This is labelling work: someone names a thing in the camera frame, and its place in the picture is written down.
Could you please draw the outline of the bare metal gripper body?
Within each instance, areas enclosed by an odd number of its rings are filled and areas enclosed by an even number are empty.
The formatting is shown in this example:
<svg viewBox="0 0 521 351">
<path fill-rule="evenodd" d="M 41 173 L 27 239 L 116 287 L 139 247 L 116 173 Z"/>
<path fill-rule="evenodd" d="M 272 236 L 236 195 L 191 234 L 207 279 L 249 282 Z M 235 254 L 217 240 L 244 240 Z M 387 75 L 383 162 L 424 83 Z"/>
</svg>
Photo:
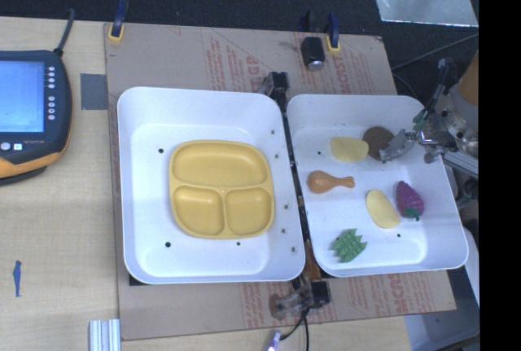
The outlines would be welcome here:
<svg viewBox="0 0 521 351">
<path fill-rule="evenodd" d="M 418 143 L 438 151 L 462 151 L 479 156 L 479 133 L 453 108 L 423 109 L 414 118 Z"/>
</svg>

